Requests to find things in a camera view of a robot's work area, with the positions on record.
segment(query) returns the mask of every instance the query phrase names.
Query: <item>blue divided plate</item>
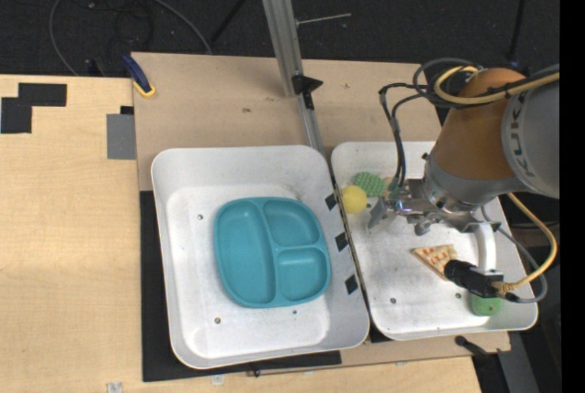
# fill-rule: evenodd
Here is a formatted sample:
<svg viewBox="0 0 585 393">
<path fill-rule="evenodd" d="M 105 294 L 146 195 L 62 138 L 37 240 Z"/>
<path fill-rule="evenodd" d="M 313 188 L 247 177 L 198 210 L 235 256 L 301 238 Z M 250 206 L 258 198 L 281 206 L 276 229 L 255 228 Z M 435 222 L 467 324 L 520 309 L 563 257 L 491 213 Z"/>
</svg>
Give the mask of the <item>blue divided plate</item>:
<svg viewBox="0 0 585 393">
<path fill-rule="evenodd" d="M 300 201 L 230 201 L 216 214 L 214 246 L 224 288 L 246 307 L 309 302 L 331 280 L 323 231 L 313 211 Z"/>
</svg>

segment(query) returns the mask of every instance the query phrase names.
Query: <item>black tape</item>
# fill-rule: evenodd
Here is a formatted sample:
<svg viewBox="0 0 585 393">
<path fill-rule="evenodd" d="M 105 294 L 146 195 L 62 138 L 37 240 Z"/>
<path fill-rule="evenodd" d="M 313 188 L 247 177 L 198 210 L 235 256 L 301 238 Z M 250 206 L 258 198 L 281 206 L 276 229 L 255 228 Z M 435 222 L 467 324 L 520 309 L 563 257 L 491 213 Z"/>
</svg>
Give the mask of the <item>black tape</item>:
<svg viewBox="0 0 585 393">
<path fill-rule="evenodd" d="M 335 237 L 335 243 L 337 244 L 337 249 L 339 251 L 343 250 L 345 247 L 347 247 L 348 242 L 347 242 L 347 238 L 346 238 L 346 234 L 345 232 L 342 232 L 341 234 L 339 234 L 337 237 Z"/>
<path fill-rule="evenodd" d="M 331 195 L 329 195 L 325 199 L 325 203 L 327 204 L 329 211 L 331 211 L 335 207 L 335 205 L 337 204 L 337 200 L 335 199 L 335 193 L 332 193 Z"/>
<path fill-rule="evenodd" d="M 18 97 L 2 99 L 0 133 L 32 133 L 33 107 L 65 107 L 67 84 L 18 83 Z"/>
<path fill-rule="evenodd" d="M 357 289 L 357 278 L 355 274 L 352 274 L 347 280 L 346 280 L 346 289 L 347 289 L 347 293 L 350 294 L 353 291 L 355 291 Z"/>
</svg>

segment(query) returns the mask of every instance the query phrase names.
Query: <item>plastic tray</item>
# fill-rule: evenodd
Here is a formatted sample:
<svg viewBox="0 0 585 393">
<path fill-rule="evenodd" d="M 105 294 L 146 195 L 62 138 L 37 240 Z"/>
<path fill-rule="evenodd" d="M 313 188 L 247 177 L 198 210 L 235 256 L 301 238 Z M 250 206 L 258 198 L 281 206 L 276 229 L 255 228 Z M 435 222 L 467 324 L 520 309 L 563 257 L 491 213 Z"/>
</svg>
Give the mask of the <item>plastic tray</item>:
<svg viewBox="0 0 585 393">
<path fill-rule="evenodd" d="M 327 162 L 314 149 L 170 149 L 154 159 L 152 177 L 171 346 L 181 362 L 212 368 L 363 342 L 369 331 L 366 303 Z M 331 279 L 309 302 L 248 307 L 224 288 L 215 253 L 216 215 L 234 200 L 263 197 L 302 203 L 321 225 Z"/>
<path fill-rule="evenodd" d="M 229 296 L 247 307 L 307 303 L 331 279 L 329 252 L 313 211 L 280 197 L 242 198 L 216 214 L 219 275 Z"/>
<path fill-rule="evenodd" d="M 409 178 L 422 178 L 424 160 L 434 143 L 405 142 Z M 394 143 L 342 143 L 333 151 L 332 167 L 340 188 L 352 183 L 359 172 L 381 177 L 396 170 Z M 375 198 L 369 199 L 373 206 Z M 486 206 L 491 219 L 505 216 L 497 199 Z M 423 246 L 453 244 L 460 260 L 478 261 L 473 234 L 462 234 L 444 223 L 433 224 L 429 233 L 417 236 L 404 217 L 382 221 L 367 229 L 369 213 L 347 216 L 356 259 L 367 292 L 367 302 L 376 328 L 386 337 L 410 340 L 443 335 L 486 331 L 526 330 L 537 320 L 535 303 L 502 303 L 496 315 L 478 316 L 471 310 L 471 294 L 450 281 L 444 281 L 411 254 Z M 509 281 L 526 272 L 515 245 L 496 234 L 496 267 Z M 520 297 L 533 297 L 530 284 L 518 288 Z"/>
</svg>

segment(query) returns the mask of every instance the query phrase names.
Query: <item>gray tape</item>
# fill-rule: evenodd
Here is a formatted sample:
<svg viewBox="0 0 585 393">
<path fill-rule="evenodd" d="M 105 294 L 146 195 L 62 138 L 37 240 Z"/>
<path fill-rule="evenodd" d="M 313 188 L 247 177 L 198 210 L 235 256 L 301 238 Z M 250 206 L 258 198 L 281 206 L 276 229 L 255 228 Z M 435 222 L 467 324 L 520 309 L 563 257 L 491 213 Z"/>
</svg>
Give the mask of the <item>gray tape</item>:
<svg viewBox="0 0 585 393">
<path fill-rule="evenodd" d="M 108 114 L 108 159 L 136 159 L 134 116 Z"/>
<path fill-rule="evenodd" d="M 108 393 L 122 393 L 122 382 L 110 382 L 106 384 Z"/>
</svg>

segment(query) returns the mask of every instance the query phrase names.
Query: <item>light wood surface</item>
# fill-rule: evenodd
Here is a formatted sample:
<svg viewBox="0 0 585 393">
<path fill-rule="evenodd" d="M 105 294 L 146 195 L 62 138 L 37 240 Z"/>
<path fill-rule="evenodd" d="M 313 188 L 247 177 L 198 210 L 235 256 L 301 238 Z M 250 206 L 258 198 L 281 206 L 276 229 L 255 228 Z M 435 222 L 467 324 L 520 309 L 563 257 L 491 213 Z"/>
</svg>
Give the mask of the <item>light wood surface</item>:
<svg viewBox="0 0 585 393">
<path fill-rule="evenodd" d="M 0 76 L 0 96 L 23 81 L 65 82 L 68 103 L 33 108 L 31 134 L 0 134 L 2 389 L 218 391 L 209 377 L 142 382 L 137 163 L 107 159 L 106 143 L 106 114 L 133 102 L 130 80 Z M 470 340 L 506 349 L 505 334 L 487 335 Z M 378 346 L 352 362 L 388 362 Z M 468 356 L 224 382 L 220 391 L 480 391 Z"/>
<path fill-rule="evenodd" d="M 283 98 L 275 58 L 133 53 L 156 94 L 134 95 L 141 190 L 151 190 L 150 166 L 175 147 L 306 144 L 295 99 Z M 350 141 L 391 141 L 378 100 L 391 82 L 411 82 L 418 65 L 304 60 L 304 73 L 324 82 L 313 93 L 325 151 Z M 413 94 L 388 91 L 388 105 Z M 441 126 L 425 100 L 399 110 L 405 141 L 434 141 Z"/>
</svg>

